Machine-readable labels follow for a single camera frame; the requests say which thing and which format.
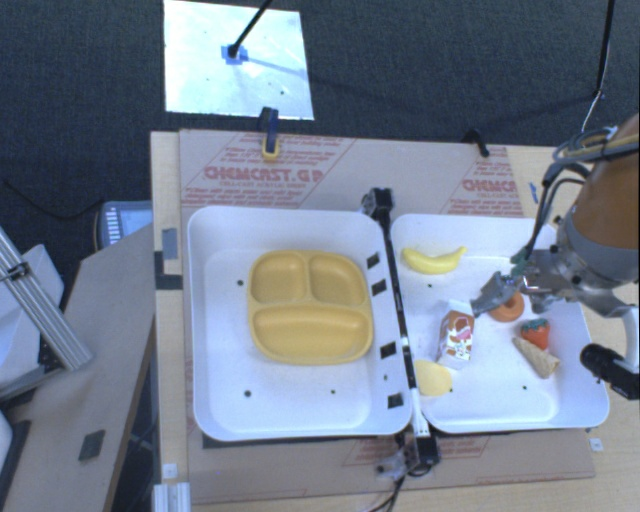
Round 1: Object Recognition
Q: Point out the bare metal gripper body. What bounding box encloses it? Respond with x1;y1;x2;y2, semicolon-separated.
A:
518;248;637;319

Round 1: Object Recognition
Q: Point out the orange doughnut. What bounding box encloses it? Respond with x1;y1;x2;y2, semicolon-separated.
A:
486;291;526;323

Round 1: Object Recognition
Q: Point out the red strawberry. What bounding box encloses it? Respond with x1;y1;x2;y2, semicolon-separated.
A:
519;317;552;350

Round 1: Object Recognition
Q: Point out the tan ice cream cone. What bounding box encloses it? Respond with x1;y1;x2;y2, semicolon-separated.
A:
511;336;561;381

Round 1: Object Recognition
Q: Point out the brown and white carton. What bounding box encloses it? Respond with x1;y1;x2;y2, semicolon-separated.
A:
434;298;477;372

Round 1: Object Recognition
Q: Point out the yellow banana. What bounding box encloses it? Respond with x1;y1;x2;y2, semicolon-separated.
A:
401;244;469;276

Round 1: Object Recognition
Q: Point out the thin black and white rod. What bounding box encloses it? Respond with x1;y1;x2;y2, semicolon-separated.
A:
377;212;432;437

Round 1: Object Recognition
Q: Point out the yellow potato chip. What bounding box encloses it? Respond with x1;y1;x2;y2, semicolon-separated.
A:
413;358;454;398

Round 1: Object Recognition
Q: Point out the white plastic tray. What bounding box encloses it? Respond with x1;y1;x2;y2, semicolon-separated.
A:
186;204;415;443
389;213;612;435

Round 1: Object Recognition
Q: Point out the yellow divided plate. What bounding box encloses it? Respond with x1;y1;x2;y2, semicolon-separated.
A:
246;249;377;366

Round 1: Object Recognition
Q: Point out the brown cardboard board red print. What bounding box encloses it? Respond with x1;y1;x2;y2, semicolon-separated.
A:
177;128;599;506

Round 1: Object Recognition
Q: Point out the black cylinder on white bracket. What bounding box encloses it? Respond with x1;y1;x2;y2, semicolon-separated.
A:
579;305;640;401

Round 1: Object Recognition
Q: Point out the black block with thin wires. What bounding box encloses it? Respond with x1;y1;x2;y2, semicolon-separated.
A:
360;186;397;219
374;433;444;480

